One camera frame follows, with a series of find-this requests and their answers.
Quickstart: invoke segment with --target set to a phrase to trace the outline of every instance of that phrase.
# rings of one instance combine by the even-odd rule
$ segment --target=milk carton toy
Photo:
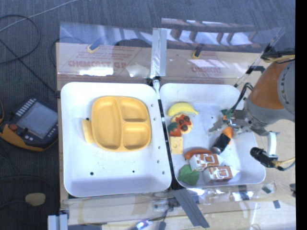
[[[238,170],[230,166],[210,167],[203,172],[206,182],[227,182],[238,174]]]
[[[192,171],[203,171],[208,167],[219,166],[224,159],[214,153],[194,154],[189,162]]]

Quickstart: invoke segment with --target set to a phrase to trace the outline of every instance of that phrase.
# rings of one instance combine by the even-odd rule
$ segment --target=yellow divided plate
[[[93,136],[94,142],[108,151],[141,150],[152,136],[146,105],[132,97],[100,97],[93,104],[91,124],[92,133],[88,132],[89,123],[83,123],[87,142],[91,143]]]

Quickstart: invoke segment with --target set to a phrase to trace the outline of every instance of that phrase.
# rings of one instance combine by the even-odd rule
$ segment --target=clear plastic sheet
[[[148,83],[155,76],[161,77],[161,85],[242,83],[250,77],[246,72],[251,66],[263,64],[260,54],[269,43],[278,41],[282,33],[281,28],[259,31],[252,25],[173,19],[163,19],[162,27],[153,29],[62,23],[57,44],[58,90],[71,81]],[[194,58],[199,45],[200,57]],[[295,142],[294,136],[283,136],[283,132],[278,144],[288,145],[289,151],[282,155],[285,156],[282,159],[287,159],[295,154]],[[265,148],[265,139],[256,137],[259,147]],[[275,211],[278,204],[288,214],[286,225],[295,227],[293,184],[295,167],[286,172],[266,168],[266,178],[259,184],[189,188],[189,191],[212,226],[219,219],[220,225],[229,224],[229,229],[274,229],[287,221]],[[129,229],[142,220],[161,219],[167,212],[170,216],[167,229],[178,230],[183,229],[180,223],[186,219],[170,191],[86,198],[68,198],[61,192],[61,209],[69,215],[70,225],[108,222],[103,229],[112,226]],[[266,208],[279,221],[275,226],[262,222]],[[118,226],[116,222],[121,221],[126,223]],[[148,229],[157,229],[157,225]]]
[[[252,25],[173,19],[162,19],[162,27],[152,29],[62,23],[58,75],[84,81],[142,82],[159,76],[163,82],[233,84],[258,63],[276,35],[282,35],[281,28],[261,31]]]

